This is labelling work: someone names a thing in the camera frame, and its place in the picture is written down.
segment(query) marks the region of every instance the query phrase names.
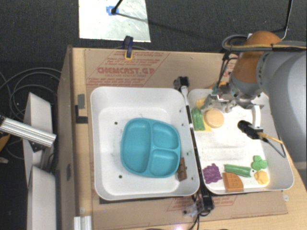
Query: blue clamp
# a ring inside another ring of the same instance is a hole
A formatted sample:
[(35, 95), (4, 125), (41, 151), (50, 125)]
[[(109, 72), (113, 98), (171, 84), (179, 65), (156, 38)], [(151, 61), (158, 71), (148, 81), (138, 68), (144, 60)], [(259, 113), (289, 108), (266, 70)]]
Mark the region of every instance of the blue clamp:
[(132, 60), (133, 37), (126, 36), (122, 45), (122, 49), (126, 49), (125, 59)]
[(114, 8), (114, 6), (106, 6), (106, 12), (108, 15), (116, 15), (117, 13), (119, 13), (119, 9), (116, 9), (116, 13), (112, 14), (111, 12), (112, 8)]

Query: wooden surface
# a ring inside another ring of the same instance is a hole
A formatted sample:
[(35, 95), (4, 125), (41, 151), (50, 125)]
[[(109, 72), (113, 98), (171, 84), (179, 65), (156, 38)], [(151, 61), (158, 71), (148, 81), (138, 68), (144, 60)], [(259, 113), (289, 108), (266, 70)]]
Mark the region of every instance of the wooden surface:
[[(83, 49), (74, 49), (74, 51), (81, 52)], [(85, 62), (82, 54), (73, 57), (74, 65), (78, 65), (78, 68), (73, 68), (74, 75), (74, 102), (76, 103), (77, 95), (84, 93), (86, 95), (86, 86), (84, 83), (84, 67)], [(86, 108), (81, 110), (82, 115), (86, 116)], [(76, 148), (82, 148), (88, 145), (88, 125), (78, 124), (75, 130), (76, 136)], [(79, 205), (83, 210), (80, 211), (80, 215), (91, 215), (92, 213), (92, 201), (88, 197), (91, 192), (90, 183), (90, 164), (89, 164), (89, 152), (80, 149), (77, 155), (78, 177), (85, 179), (86, 184), (78, 185), (79, 193)], [(292, 161), (290, 161), (293, 174), (295, 177), (295, 183), (289, 190), (283, 192), (285, 196), (288, 196), (289, 201), (286, 202), (288, 214), (286, 215), (274, 215), (266, 217), (254, 217), (254, 218), (239, 218), (231, 220), (219, 220), (219, 221), (206, 221), (200, 223), (200, 230), (305, 230), (307, 226), (307, 193), (304, 184), (294, 167)], [(159, 226), (154, 228), (134, 228), (136, 230), (145, 229), (162, 229), (162, 230), (177, 230), (177, 229), (189, 229), (191, 224), (182, 225), (168, 225)]]

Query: metal tube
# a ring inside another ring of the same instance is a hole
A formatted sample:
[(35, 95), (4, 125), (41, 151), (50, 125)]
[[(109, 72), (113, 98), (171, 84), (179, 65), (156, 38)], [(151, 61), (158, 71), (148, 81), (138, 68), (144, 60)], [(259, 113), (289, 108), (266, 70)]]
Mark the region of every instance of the metal tube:
[(27, 139), (45, 147), (51, 147), (57, 137), (55, 134), (48, 133), (7, 117), (0, 122), (0, 131)]
[(111, 14), (116, 14), (116, 10), (120, 6), (121, 2), (123, 2), (123, 0), (119, 0), (115, 7), (111, 9)]

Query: metal plate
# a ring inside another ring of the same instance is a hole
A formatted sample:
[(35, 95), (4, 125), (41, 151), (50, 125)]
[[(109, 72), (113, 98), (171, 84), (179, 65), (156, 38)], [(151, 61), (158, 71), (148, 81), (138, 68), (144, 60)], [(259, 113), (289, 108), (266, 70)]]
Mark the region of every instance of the metal plate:
[(80, 38), (150, 42), (145, 0), (123, 0), (118, 14), (110, 8), (119, 0), (79, 0)]

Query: white tray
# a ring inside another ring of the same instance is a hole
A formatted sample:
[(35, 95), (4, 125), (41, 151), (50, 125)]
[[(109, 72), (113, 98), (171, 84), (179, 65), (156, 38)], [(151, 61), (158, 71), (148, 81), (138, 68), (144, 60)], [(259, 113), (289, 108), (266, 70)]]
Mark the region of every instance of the white tray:
[[(196, 101), (206, 98), (212, 90), (195, 89), (189, 93), (189, 104), (192, 110), (196, 107)], [(253, 101), (255, 104), (263, 104), (261, 109), (261, 127), (264, 133), (277, 137), (273, 119), (270, 112), (269, 100), (265, 94)], [(244, 191), (260, 192), (289, 189), (294, 182), (294, 177), (288, 158), (283, 158), (269, 144), (261, 140), (252, 140), (247, 137), (237, 124), (240, 120), (252, 123), (251, 110), (245, 110), (240, 106), (235, 107), (230, 113), (224, 114), (224, 124), (220, 128), (212, 129), (211, 132), (195, 131), (195, 139), (201, 161), (201, 168), (215, 163), (220, 173), (224, 172), (224, 164), (233, 164), (250, 167), (254, 155), (260, 155), (268, 162), (264, 171), (268, 173), (270, 182), (268, 185), (260, 185), (254, 178), (253, 170), (251, 178), (240, 176), (244, 185)], [(223, 180), (216, 183), (206, 184), (207, 188), (215, 194), (229, 194), (226, 191)]]
[[(174, 89), (99, 87), (92, 92), (95, 189), (106, 200), (188, 196), (200, 185), (189, 121), (181, 93)], [(136, 117), (166, 122), (179, 132), (188, 178), (150, 178), (128, 172), (120, 161), (126, 123)]]

